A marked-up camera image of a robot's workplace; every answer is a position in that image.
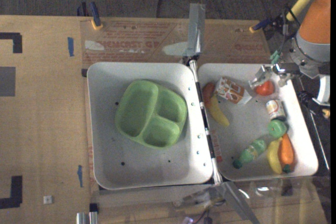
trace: white tray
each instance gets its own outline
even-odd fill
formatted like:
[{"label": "white tray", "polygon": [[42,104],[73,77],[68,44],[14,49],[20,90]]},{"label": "white tray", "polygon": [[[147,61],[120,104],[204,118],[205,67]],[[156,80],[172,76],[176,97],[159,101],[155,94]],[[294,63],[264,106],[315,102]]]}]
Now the white tray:
[{"label": "white tray", "polygon": [[[195,80],[178,63],[101,62],[87,73],[92,124],[93,170],[100,186],[117,190],[201,184],[213,173]],[[121,135],[114,124],[128,85],[148,79],[180,94],[188,116],[179,141],[168,149],[145,147]]]},{"label": "white tray", "polygon": [[[221,152],[223,161],[218,163],[221,174],[232,181],[262,180],[280,177],[310,176],[318,169],[318,159],[304,121],[299,102],[292,82],[280,88],[277,86],[279,77],[272,75],[271,80],[276,86],[276,92],[268,97],[261,97],[251,91],[248,81],[255,77],[261,65],[258,64],[205,64],[198,70],[201,87],[208,82],[216,82],[221,76],[231,78],[245,87],[253,98],[245,105],[233,104],[221,97],[220,107],[230,121],[230,126],[223,128],[208,115],[209,128],[212,133],[215,149]],[[295,171],[289,174],[275,174],[272,172],[263,153],[254,162],[244,165],[241,169],[232,166],[233,157],[254,139],[267,134],[267,124],[270,119],[266,110],[266,102],[280,98],[283,101],[289,125],[288,135],[292,141],[297,158]]]}]

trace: green divided plate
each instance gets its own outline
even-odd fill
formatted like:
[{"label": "green divided plate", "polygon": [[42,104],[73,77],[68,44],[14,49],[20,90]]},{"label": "green divided plate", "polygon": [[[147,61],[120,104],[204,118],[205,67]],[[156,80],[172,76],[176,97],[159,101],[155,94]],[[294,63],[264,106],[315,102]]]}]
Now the green divided plate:
[{"label": "green divided plate", "polygon": [[152,148],[167,148],[179,139],[187,117],[185,100],[147,80],[133,81],[119,102],[118,131]]}]

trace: red tomato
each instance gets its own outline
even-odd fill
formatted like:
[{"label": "red tomato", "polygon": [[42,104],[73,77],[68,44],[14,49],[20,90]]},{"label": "red tomato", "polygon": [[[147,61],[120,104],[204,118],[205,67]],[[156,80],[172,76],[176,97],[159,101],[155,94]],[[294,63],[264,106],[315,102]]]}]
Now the red tomato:
[{"label": "red tomato", "polygon": [[268,96],[274,93],[274,85],[270,80],[267,80],[264,84],[256,87],[256,93],[262,96]]}]

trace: orange carrot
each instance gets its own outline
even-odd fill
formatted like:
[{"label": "orange carrot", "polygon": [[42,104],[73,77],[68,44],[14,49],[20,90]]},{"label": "orange carrot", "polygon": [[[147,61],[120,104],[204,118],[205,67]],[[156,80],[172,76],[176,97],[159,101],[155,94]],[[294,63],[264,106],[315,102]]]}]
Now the orange carrot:
[{"label": "orange carrot", "polygon": [[282,136],[282,141],[278,150],[282,171],[285,173],[293,172],[295,166],[295,154],[293,145],[287,133]]},{"label": "orange carrot", "polygon": [[215,90],[215,84],[212,82],[207,83],[202,90],[203,95],[203,101],[205,104],[205,107],[207,107],[210,104],[210,98]]}]

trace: blue clamp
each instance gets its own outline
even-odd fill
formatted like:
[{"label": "blue clamp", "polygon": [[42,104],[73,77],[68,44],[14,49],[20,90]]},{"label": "blue clamp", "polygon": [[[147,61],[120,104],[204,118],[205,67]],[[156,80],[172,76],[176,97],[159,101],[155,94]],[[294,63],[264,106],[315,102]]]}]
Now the blue clamp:
[{"label": "blue clamp", "polygon": [[93,28],[95,30],[99,30],[103,27],[103,24],[101,23],[101,20],[99,18],[98,9],[97,9],[96,4],[94,2],[90,3],[90,9],[91,9],[92,16],[93,16],[93,20],[91,21],[92,25],[93,25]]},{"label": "blue clamp", "polygon": [[77,16],[90,16],[86,7],[86,2],[82,2],[81,6],[77,8]]},{"label": "blue clamp", "polygon": [[265,20],[259,22],[258,24],[254,25],[254,26],[251,26],[249,30],[250,30],[251,33],[254,33],[254,32],[258,31],[259,29],[265,28],[266,26],[268,26],[271,23],[272,23],[271,19],[265,19]]}]

